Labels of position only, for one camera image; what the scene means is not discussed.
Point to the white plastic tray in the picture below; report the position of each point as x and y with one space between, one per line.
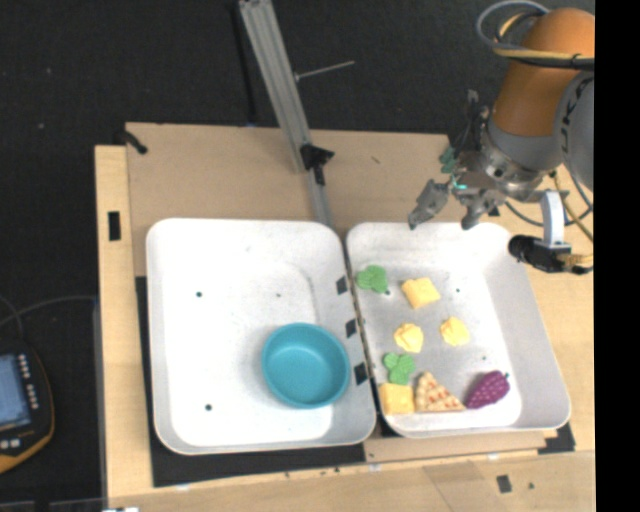
225 350
500 310

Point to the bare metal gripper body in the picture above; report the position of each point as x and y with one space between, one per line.
492 177

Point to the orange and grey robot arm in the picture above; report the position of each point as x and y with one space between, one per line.
535 90

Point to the green broccoli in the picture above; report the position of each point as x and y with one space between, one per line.
372 278
400 369

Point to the black cylinder on white bracket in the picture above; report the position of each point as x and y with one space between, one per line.
542 252

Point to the brown cardboard board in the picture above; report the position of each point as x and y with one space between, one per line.
225 175

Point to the yellow cheese block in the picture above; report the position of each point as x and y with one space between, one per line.
396 399

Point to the purple grapes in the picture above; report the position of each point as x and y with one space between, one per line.
487 390

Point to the thin black and white rod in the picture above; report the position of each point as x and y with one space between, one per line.
361 330

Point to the teal bowl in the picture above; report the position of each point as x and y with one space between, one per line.
305 365

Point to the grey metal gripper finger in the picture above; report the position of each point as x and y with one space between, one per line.
475 215
429 202

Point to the yellow square toy bread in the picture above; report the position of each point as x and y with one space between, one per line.
421 293

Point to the yellow crumpled toy food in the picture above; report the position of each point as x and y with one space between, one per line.
455 332
409 338

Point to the toy pizza slice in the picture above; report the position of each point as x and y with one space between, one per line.
434 397

